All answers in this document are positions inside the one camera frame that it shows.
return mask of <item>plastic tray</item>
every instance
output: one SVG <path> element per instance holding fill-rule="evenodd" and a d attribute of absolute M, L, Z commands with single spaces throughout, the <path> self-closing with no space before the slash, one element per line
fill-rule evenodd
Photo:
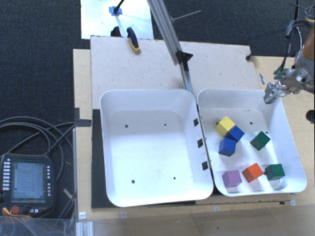
<path fill-rule="evenodd" d="M 191 93 L 112 90 L 101 97 L 100 109 L 106 190 L 113 204 L 200 200 L 212 194 L 213 180 Z"/>
<path fill-rule="evenodd" d="M 307 179 L 294 144 L 281 100 L 266 105 L 262 90 L 204 90 L 198 95 L 198 105 L 208 154 L 218 190 L 226 196 L 267 193 L 301 192 Z M 236 144 L 230 157 L 218 153 L 223 136 L 215 129 L 225 116 L 230 117 L 245 134 Z M 263 131 L 271 141 L 257 151 L 250 141 Z M 261 169 L 281 163 L 285 176 L 268 181 L 262 175 L 248 183 L 242 171 L 258 163 Z M 225 188 L 222 175 L 228 170 L 239 170 L 242 183 Z"/>

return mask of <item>red button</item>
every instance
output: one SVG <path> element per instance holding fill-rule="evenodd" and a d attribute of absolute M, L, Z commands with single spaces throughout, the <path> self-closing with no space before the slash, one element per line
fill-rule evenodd
<path fill-rule="evenodd" d="M 13 215 L 18 214 L 19 212 L 20 212 L 20 208 L 19 208 L 18 206 L 12 206 L 12 208 L 11 208 L 11 213 L 12 213 Z"/>

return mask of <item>black floor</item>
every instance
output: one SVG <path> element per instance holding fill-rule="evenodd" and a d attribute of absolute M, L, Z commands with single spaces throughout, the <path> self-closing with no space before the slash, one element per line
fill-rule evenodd
<path fill-rule="evenodd" d="M 173 17 L 201 13 L 175 22 L 180 40 L 250 45 L 254 55 L 282 56 L 284 31 L 294 17 L 288 0 L 165 0 Z M 89 49 L 81 39 L 80 0 L 0 0 L 0 119 L 41 118 L 52 124 L 74 120 L 72 50 Z M 154 24 L 155 38 L 161 38 Z M 291 55 L 299 50 L 293 35 Z M 0 154 L 20 141 L 24 132 L 1 131 Z M 40 153 L 42 141 L 17 153 Z M 73 193 L 72 154 L 65 151 L 59 182 L 58 217 Z M 58 167 L 58 152 L 54 155 Z"/>

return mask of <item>display screen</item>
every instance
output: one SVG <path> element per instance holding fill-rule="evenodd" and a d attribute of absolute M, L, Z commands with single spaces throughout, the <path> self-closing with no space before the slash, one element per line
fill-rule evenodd
<path fill-rule="evenodd" d="M 44 165 L 40 163 L 14 163 L 13 202 L 38 200 L 44 202 Z"/>

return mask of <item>purple cube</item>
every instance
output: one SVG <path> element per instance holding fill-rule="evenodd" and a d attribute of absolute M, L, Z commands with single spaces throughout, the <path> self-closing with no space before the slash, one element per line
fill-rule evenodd
<path fill-rule="evenodd" d="M 235 146 L 236 146 L 236 141 L 225 137 L 220 142 L 219 154 L 231 156 L 235 152 Z"/>
<path fill-rule="evenodd" d="M 241 175 L 238 170 L 227 171 L 222 175 L 222 178 L 226 188 L 235 187 L 242 182 Z"/>
<path fill-rule="evenodd" d="M 238 142 L 243 135 L 244 132 L 238 126 L 234 126 L 225 137 Z"/>

